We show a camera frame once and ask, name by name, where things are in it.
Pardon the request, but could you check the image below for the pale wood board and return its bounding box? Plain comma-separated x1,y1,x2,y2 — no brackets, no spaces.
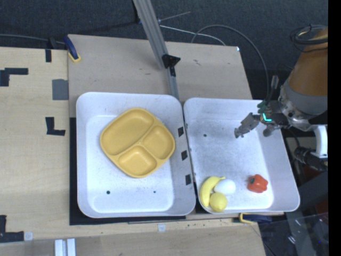
67,34,285,224

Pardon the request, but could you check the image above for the black cylinder on white bracket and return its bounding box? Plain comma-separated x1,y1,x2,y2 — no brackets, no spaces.
294,124,329,171

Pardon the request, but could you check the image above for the red bell pepper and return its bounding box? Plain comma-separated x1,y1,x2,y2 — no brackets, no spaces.
247,173,269,194

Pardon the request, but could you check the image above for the yellow banana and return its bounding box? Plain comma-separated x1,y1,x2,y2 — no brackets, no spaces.
199,175,226,208

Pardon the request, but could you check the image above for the yellow lemon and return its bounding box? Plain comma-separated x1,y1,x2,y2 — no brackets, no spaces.
209,192,229,213

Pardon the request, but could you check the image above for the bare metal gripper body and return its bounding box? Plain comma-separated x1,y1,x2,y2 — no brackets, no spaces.
259,95,329,131

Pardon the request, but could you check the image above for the white egg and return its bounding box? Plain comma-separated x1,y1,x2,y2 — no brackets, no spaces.
213,179,237,196

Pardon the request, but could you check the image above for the yellow divided plate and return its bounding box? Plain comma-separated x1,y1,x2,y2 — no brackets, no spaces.
99,107,176,179

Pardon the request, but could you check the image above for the white plastic tray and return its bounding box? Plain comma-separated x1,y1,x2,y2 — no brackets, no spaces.
183,97,301,215
76,91,197,219

